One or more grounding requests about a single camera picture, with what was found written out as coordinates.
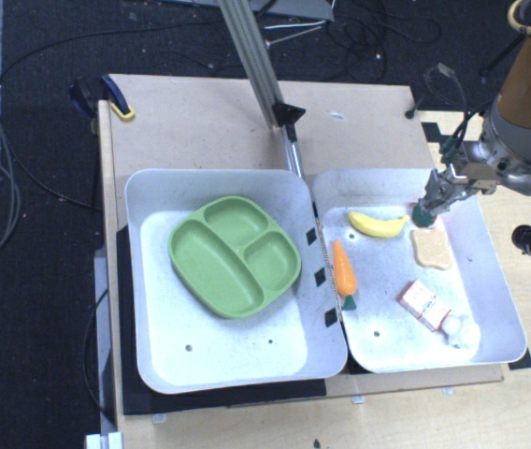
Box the white lumpy object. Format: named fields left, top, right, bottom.
left=441, top=313, right=482, bottom=350

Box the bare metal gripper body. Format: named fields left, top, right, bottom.
left=449, top=138, right=531, bottom=196

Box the black block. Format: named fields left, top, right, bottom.
left=271, top=102, right=308, bottom=142

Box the brown cardboard board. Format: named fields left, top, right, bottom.
left=106, top=73, right=505, bottom=419

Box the orange carrot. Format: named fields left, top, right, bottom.
left=331, top=239, right=359, bottom=312

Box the beige bread slice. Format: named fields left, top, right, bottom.
left=409, top=227, right=454, bottom=272

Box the green divided plate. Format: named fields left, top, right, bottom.
left=166, top=195, right=304, bottom=320

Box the yellow banana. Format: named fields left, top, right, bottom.
left=347, top=210, right=411, bottom=239

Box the thin black and white rod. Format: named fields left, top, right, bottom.
left=280, top=126, right=346, bottom=326

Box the white plastic tray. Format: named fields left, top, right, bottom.
left=123, top=167, right=350, bottom=396
left=311, top=167, right=528, bottom=375

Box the green and red toy food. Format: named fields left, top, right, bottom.
left=411, top=200, right=438, bottom=229

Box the pink and white carton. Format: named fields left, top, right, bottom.
left=396, top=279, right=452, bottom=333

